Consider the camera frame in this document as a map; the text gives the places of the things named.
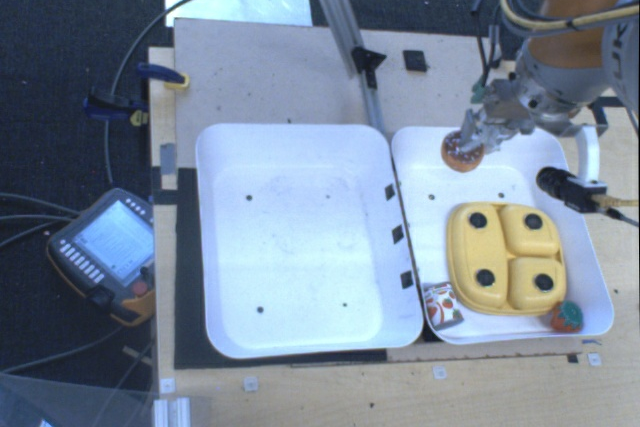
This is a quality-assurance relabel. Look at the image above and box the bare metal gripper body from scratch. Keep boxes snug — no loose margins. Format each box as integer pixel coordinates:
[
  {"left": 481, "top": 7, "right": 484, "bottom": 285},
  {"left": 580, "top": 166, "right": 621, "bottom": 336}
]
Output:
[{"left": 477, "top": 77, "right": 572, "bottom": 142}]

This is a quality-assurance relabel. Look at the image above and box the brown sprinkled doughnut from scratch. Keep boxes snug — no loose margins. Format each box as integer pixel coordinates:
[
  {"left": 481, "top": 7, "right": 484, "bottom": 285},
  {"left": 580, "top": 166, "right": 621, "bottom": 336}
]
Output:
[{"left": 440, "top": 130, "right": 486, "bottom": 174}]

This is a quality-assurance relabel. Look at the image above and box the black block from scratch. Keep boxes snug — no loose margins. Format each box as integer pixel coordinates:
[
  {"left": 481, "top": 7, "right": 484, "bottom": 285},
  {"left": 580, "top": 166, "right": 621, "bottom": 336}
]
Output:
[{"left": 402, "top": 49, "right": 430, "bottom": 73}]

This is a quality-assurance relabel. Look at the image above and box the white plastic tray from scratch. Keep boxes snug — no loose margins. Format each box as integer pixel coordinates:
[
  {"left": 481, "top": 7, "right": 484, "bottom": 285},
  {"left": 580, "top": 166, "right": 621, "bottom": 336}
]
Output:
[
  {"left": 390, "top": 124, "right": 616, "bottom": 347},
  {"left": 194, "top": 122, "right": 426, "bottom": 361}
]

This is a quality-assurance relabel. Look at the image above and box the yellow divided plate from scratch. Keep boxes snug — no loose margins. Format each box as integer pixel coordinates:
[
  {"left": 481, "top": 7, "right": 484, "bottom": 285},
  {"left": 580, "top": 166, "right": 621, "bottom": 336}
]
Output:
[{"left": 445, "top": 200, "right": 568, "bottom": 317}]

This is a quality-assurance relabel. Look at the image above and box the strawberry print can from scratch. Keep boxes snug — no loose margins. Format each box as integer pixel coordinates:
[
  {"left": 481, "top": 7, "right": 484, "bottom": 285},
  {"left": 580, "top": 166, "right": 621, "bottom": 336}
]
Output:
[{"left": 422, "top": 281, "right": 466, "bottom": 331}]

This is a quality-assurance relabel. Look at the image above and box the red toy strawberry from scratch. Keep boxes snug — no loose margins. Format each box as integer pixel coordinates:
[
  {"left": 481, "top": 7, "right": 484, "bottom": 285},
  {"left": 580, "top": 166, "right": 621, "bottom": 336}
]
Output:
[{"left": 549, "top": 299, "right": 585, "bottom": 334}]

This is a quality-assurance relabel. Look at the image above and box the pale wood board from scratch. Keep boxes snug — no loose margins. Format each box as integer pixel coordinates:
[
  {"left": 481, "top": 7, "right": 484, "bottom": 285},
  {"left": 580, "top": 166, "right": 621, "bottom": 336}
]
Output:
[{"left": 173, "top": 17, "right": 624, "bottom": 370}]

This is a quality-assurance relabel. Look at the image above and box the black cylinder on white bracket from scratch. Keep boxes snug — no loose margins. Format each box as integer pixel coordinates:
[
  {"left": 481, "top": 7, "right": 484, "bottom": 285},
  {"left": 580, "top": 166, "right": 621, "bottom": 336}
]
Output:
[{"left": 535, "top": 124, "right": 609, "bottom": 215}]

